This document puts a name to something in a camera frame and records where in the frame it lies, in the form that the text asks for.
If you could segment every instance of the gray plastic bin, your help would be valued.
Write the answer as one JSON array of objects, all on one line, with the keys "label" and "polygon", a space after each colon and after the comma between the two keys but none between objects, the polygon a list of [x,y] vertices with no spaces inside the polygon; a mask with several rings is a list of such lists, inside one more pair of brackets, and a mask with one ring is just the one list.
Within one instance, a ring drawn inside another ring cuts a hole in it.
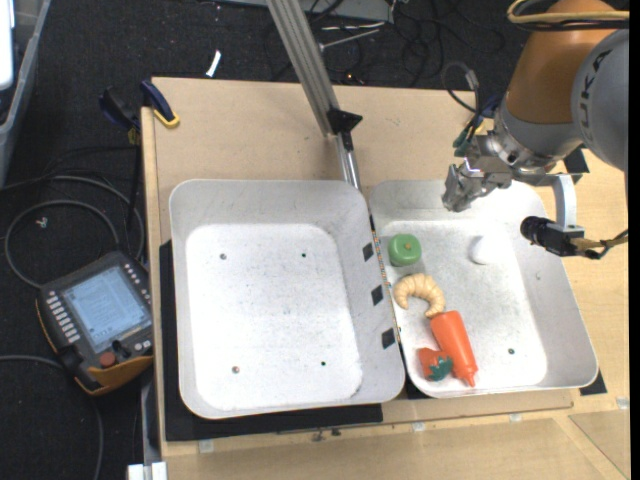
[{"label": "gray plastic bin", "polygon": [[38,43],[51,0],[13,0],[14,41],[24,51],[7,119],[0,124],[0,188],[4,186],[9,162],[29,106],[36,78]]}]

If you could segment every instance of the wooden table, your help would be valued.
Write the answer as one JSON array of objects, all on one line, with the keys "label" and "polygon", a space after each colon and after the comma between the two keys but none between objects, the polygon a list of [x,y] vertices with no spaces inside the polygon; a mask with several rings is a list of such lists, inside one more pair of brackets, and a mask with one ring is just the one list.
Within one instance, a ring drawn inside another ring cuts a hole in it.
[{"label": "wooden table", "polygon": [[[321,136],[301,86],[156,78],[180,125],[142,111],[155,324],[155,380],[162,386],[161,244],[170,239],[168,198],[181,181],[339,179],[332,141]],[[343,109],[364,116],[353,132],[363,193],[383,180],[443,179],[451,142],[469,113],[444,91],[335,88]],[[628,227],[622,173],[587,152],[577,185],[579,224],[590,238]],[[554,215],[550,189],[539,189]],[[160,443],[170,479],[630,477],[628,249],[599,262],[565,260],[607,393],[548,390],[383,404],[384,423]],[[164,395],[157,390],[164,436]]]}]

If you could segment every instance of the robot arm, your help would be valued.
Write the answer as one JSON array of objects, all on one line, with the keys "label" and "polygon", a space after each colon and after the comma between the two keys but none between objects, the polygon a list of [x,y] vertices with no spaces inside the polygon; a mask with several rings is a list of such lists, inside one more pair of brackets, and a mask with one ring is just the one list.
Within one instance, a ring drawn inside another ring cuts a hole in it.
[{"label": "robot arm", "polygon": [[[493,130],[469,133],[457,143],[463,161],[449,167],[442,200],[460,212],[512,180],[552,186],[557,221],[531,217],[537,220],[526,219],[521,231],[550,252],[575,255],[581,252],[575,240],[584,237],[575,222],[573,189],[587,172],[580,149],[588,147],[628,174],[629,30],[621,28],[628,27],[628,13],[625,21],[625,13],[600,0],[558,0],[534,16],[544,20],[542,28],[523,49]],[[610,21],[596,27],[593,16]],[[518,18],[527,21],[510,19]],[[567,174],[550,173],[559,161]]]}]

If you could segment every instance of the croissant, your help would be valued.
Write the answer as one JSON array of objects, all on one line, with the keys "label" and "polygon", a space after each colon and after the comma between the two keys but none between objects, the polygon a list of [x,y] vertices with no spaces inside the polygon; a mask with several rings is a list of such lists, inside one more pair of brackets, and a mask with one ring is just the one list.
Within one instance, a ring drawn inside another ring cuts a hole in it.
[{"label": "croissant", "polygon": [[432,318],[444,311],[444,293],[429,275],[411,274],[403,277],[393,287],[393,297],[402,309],[409,307],[410,296],[419,297],[429,303],[429,309],[424,314],[427,318]]}]

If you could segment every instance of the black floor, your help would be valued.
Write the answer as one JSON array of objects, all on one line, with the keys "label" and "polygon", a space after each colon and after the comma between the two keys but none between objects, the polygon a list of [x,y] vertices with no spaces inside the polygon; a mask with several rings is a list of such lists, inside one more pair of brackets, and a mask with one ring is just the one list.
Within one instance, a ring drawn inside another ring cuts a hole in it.
[{"label": "black floor", "polygon": [[[505,19],[513,1],[410,0],[397,6],[395,27],[328,49],[327,68],[335,83],[442,89],[443,65],[462,61],[476,71],[481,99],[501,95],[527,37]],[[619,9],[629,6],[629,0],[605,1]],[[312,20],[321,42],[345,37],[318,30],[341,24],[336,17]],[[126,131],[100,112],[98,96],[114,86],[139,106],[142,79],[203,77],[216,49],[222,53],[216,78],[296,80],[264,8],[195,0],[52,0],[36,85],[0,191],[0,245],[26,208],[71,198],[104,211],[125,246],[135,250],[140,234],[125,230],[120,201],[99,189],[50,178],[82,175],[128,195],[134,150]],[[454,72],[448,84],[466,87]],[[22,183],[45,174],[48,181]],[[141,201],[138,207],[143,210]],[[42,217],[48,219],[46,228],[36,223]],[[94,217],[77,208],[29,214],[11,238],[11,256],[38,283],[77,269],[110,247]],[[11,271],[0,250],[0,356],[53,358],[36,318],[36,293]],[[139,388],[133,382],[96,400],[104,421],[101,479],[123,479],[127,465],[142,460]],[[75,384],[49,365],[0,363],[0,478],[92,478],[98,448],[93,407]]]}]

